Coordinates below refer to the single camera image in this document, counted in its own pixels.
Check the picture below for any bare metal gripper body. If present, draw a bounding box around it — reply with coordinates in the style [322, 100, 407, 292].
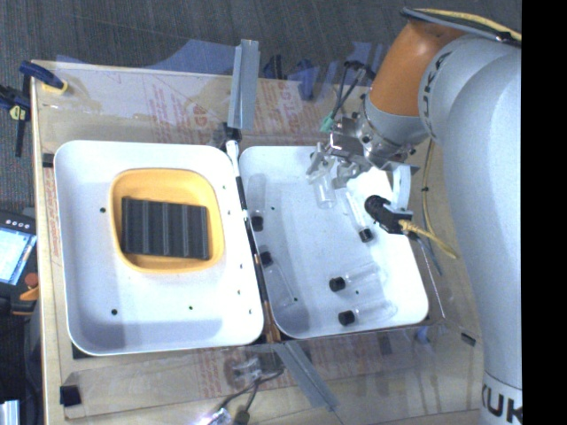
[329, 116, 415, 171]

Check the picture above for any clear plastic bottle black cap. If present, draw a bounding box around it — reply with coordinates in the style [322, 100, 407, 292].
[337, 298, 399, 328]
[344, 191, 376, 244]
[258, 250, 297, 310]
[328, 262, 387, 294]
[246, 173, 268, 233]

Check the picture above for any white plastic tray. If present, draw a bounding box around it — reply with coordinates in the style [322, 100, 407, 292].
[237, 144, 431, 341]
[52, 139, 266, 358]

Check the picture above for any thin black and white rod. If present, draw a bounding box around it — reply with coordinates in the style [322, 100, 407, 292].
[224, 139, 282, 344]

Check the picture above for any yellow rounded dish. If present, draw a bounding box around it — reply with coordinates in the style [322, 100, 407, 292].
[108, 167, 226, 275]

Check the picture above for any black ribbed rack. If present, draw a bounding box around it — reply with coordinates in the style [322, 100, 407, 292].
[120, 196, 211, 262]

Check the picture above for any brown cardboard board red print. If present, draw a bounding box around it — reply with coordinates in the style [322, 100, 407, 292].
[29, 59, 485, 421]

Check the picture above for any black cylinder on white bracket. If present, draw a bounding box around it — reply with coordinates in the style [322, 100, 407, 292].
[363, 164, 416, 236]

